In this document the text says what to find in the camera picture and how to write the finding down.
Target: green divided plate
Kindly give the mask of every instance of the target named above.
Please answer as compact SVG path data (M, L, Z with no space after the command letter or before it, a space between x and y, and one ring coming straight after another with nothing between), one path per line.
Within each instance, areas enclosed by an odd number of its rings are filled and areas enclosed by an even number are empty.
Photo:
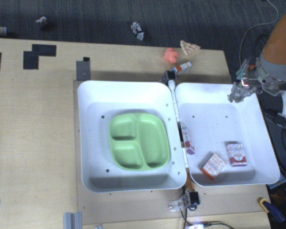
M146 113L120 114L109 126L110 150L118 167L143 171L163 167L170 148L163 121Z

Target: wooden table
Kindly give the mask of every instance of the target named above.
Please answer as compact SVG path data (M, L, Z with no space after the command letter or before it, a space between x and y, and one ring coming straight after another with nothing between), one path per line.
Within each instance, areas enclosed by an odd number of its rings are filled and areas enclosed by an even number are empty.
M24 70L23 51L31 51L32 44L56 45L56 57L40 56L39 70ZM76 61L90 57L95 80L158 81L172 68L162 59L164 50L0 39L0 229L61 229L63 214L78 210L73 109ZM179 81L230 82L222 51L200 50L190 57L181 54L178 62L186 61L193 67ZM256 202L259 197L269 199L265 185L195 188L202 203L189 213L189 221L220 220L236 229L270 228L266 213ZM137 193L139 198L119 194L114 194L118 201L122 197L146 200L145 192ZM155 191L152 198L165 204L161 194ZM127 214L117 220L112 210L106 210L110 202L98 201L103 213L94 223L103 223L105 229L178 229L183 225L178 213L159 213L152 219L138 216L140 207L136 212L116 208ZM124 218L142 220L117 222ZM96 224L83 228L92 229Z

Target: cable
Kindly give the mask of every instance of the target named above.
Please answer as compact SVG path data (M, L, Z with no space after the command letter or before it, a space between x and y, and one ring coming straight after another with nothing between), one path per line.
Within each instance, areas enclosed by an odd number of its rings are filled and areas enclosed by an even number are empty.
M254 42L254 45L253 45L253 47L252 47L252 50L251 50L250 54L249 54L248 63L250 63L250 60L251 60L252 55L253 55L253 53L254 53L254 51L255 51L255 49L256 49L256 46L258 45L258 43L260 42L260 40L262 40L262 38L268 39L268 37L267 37L265 34L260 34L260 35L258 36L258 38L256 39L256 41Z
M211 221L207 224L207 227L210 227L210 226L215 226L215 225L223 225L223 226L226 226L228 227L229 229L235 229L234 227L231 227L230 225L228 224L225 224L225 223L222 223L221 221Z
M241 51L242 51L243 42L244 42L244 39L245 39L247 33L248 33L252 28L254 28L254 27L256 27L256 26L273 24L273 23L276 22L277 19L278 19L278 10L277 10L276 6L274 6L269 0L266 0L266 1L267 1L272 7L274 7L274 9L276 10L276 19L275 19L274 21L272 21L272 22L269 22L269 23L260 23L260 24L254 25L254 26L250 27L250 28L245 32L245 34L244 34L244 36L243 36L243 39L242 39L242 42L240 43L240 48L239 48L239 66L242 65L242 62L241 62Z
M186 218L187 218L187 208L185 209L185 216L183 215L182 210L180 212L181 212L182 218L184 219L183 229L185 228L186 224L192 226L192 224L186 220Z
M284 138L283 138L283 133L284 132L284 129L282 128L282 131L281 131L281 139L282 139L282 143L283 143L283 148L285 149L285 152L286 152L286 145L285 145L285 141L284 141Z
M193 208L188 208L190 211L195 211L197 209L197 206L194 206Z

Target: black cable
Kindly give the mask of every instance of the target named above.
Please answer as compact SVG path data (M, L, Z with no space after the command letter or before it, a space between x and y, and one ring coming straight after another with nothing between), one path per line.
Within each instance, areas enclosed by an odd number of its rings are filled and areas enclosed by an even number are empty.
M184 195L186 192L186 186L184 185L181 189L182 189L182 195Z
M281 131L281 139L282 139L282 143L283 143L283 148L285 149L285 152L286 152L286 145L285 145L285 141L284 141L283 134L284 134L284 129L282 128L282 131Z
M221 221L211 221L207 224L207 226L215 226L215 225L223 225L223 226L228 227L229 229L235 229L234 227L231 227L228 224L222 223Z
M183 215L182 210L180 212L181 212L182 218L184 219L183 229L185 228L186 224L188 224L189 226L192 226L192 224L186 220L187 219L187 208L185 209L185 216Z
M262 38L268 39L268 37L267 37L265 34L260 34L260 35L258 36L258 38L257 38L256 41L254 42L254 45L253 45L253 47L252 47L252 49L251 49L251 53L249 54L248 63L250 63L250 60L251 60L252 55L253 55L253 53L254 53L254 51L255 51L255 49L256 49L256 46L258 45L258 43L260 42L260 40L262 40Z
M266 129L267 129L267 132L269 133L270 142L271 142L271 145L272 145L272 147L273 147L273 151L274 151L274 153L275 153L276 160L277 160L279 166L281 166L282 163L281 163L281 160L279 159L279 155L278 155L278 153L277 153L276 146L275 146L275 143L274 143L274 141L273 141L273 137L272 137L272 135L270 135L269 125L268 125L267 120L266 120L266 117L265 117L265 108L263 107L263 104L262 104L262 105L260 104L260 106L261 106L261 109L262 109L262 112L263 112L263 119L264 119L264 121L265 121L265 123L266 123Z
M276 19L275 19L274 21L272 21L272 22L260 23L260 24L256 24L256 25L254 25L254 26L251 26L251 27L245 32L245 34L244 34L244 36L243 36L243 38L242 38L242 41L241 41L241 43L240 43L240 48L239 48L239 55L238 55L239 66L242 65L242 62L241 62L241 51L242 51L243 42L244 42L244 39L246 38L247 33L248 33L251 29L253 29L254 27L256 27L256 26L273 24L273 23L276 22L277 19L278 19L278 10L277 10L277 8L276 8L275 5L273 5L269 0L266 0L266 1L276 10Z

